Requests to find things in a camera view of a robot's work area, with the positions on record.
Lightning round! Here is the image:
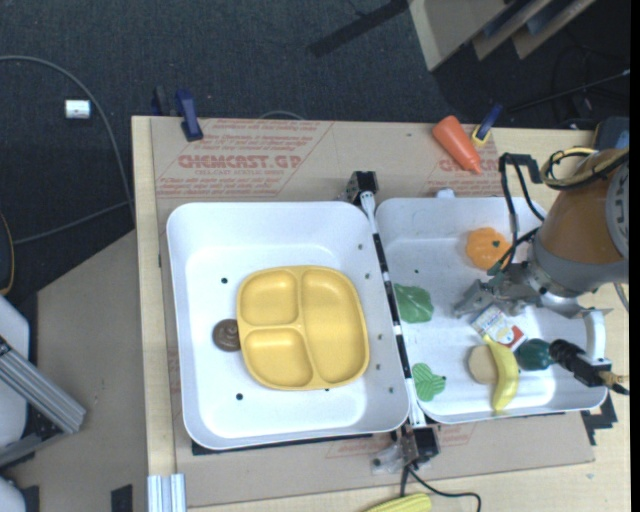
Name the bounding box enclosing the brown swirl biscuit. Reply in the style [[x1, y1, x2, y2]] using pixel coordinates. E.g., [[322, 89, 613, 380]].
[[211, 318, 244, 353]]

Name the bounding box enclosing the yellow divided plate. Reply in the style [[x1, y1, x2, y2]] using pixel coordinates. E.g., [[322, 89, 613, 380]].
[[235, 264, 372, 392]]

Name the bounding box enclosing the yellow corn cob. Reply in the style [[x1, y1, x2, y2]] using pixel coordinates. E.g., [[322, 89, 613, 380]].
[[363, 492, 433, 512]]

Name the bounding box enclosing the thin black and white rod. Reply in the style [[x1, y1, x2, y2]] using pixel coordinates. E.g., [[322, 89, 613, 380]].
[[363, 191, 421, 427]]

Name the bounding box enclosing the orange pumpkin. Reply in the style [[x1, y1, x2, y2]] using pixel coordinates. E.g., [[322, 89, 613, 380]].
[[465, 227, 513, 272]]

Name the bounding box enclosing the green veined leaf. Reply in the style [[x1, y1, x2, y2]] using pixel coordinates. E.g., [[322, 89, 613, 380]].
[[410, 362, 448, 402]]

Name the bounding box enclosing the tan round bread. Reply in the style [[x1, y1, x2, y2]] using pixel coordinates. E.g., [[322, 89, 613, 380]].
[[467, 344, 497, 386]]

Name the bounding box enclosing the white plastic tray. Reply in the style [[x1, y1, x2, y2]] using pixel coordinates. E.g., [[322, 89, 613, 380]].
[[373, 195, 611, 426], [165, 200, 413, 451]]

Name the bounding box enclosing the orange carrot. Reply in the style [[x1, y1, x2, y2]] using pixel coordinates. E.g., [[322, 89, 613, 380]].
[[431, 115, 484, 176]]

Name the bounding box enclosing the dark green pepper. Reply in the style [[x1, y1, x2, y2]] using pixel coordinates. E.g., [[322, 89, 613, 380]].
[[514, 338, 556, 373]]

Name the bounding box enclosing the green lettuce leaf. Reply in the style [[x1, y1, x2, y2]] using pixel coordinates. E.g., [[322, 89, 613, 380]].
[[392, 282, 435, 324]]

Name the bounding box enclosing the black block with thin wires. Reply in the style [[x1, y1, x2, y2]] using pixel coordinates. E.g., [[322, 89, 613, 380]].
[[343, 170, 380, 205], [371, 424, 442, 475]]

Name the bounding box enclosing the yellow banana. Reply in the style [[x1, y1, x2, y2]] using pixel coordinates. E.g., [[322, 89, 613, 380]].
[[482, 334, 521, 413]]

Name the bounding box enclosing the white and red carton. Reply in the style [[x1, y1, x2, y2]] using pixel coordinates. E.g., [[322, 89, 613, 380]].
[[470, 304, 528, 349]]

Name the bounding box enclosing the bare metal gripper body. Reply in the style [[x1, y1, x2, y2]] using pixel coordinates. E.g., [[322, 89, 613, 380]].
[[487, 261, 585, 317]]

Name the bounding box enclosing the brown cardboard board red print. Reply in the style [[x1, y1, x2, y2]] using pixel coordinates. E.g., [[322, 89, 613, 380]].
[[149, 117, 597, 509]]

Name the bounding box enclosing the black cylinder on white bracket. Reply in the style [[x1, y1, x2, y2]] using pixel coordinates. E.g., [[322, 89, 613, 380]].
[[548, 308, 612, 388]]

